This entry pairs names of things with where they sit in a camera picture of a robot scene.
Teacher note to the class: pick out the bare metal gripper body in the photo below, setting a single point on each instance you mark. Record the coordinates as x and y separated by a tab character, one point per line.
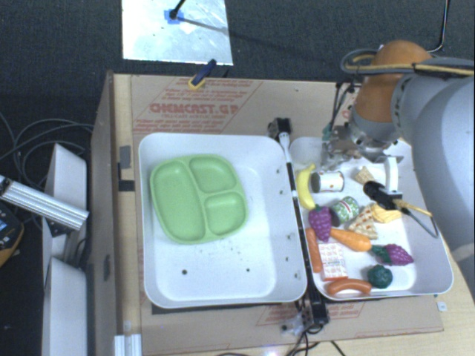
352	147

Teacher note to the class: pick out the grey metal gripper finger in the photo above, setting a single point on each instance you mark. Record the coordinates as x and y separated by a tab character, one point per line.
325	160
339	163

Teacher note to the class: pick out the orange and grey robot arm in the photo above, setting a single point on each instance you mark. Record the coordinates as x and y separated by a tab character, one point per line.
438	124

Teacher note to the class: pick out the white and red can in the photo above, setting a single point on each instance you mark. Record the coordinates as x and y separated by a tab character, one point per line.
330	181

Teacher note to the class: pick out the tan waffle cone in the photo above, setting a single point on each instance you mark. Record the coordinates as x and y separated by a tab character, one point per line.
364	175

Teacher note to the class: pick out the yellow banana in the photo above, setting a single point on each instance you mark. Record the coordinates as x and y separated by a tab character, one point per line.
304	187

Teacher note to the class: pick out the green and white can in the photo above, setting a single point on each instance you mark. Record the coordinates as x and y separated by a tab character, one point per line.
346	209

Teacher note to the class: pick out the purple grapes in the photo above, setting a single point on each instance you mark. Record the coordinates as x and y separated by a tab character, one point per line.
320	223
397	255

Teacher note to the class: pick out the pizza slice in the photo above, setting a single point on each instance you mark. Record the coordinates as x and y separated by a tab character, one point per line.
365	223

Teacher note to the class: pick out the yellow wavy food piece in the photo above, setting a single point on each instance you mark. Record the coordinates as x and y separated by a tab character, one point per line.
386	214

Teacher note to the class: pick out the orange carrot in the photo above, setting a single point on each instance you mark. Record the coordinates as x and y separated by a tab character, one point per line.
352	240
314	252

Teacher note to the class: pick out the orange and white carton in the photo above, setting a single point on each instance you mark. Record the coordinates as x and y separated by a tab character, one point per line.
333	262

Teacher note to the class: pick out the green broccoli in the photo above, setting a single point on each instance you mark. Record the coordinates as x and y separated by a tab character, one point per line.
380	276

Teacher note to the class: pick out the orange sausage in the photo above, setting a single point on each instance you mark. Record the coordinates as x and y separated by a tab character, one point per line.
349	286

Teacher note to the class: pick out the white plastic tray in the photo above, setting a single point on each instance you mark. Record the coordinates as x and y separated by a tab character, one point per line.
259	265
419	258

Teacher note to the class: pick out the brown cardboard board red print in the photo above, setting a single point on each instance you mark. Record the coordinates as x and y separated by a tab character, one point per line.
208	106

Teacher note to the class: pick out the green divided plate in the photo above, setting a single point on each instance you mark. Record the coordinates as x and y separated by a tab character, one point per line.
178	198

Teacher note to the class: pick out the black cylinder on white bracket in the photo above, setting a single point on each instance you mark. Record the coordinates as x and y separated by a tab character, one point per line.
379	192

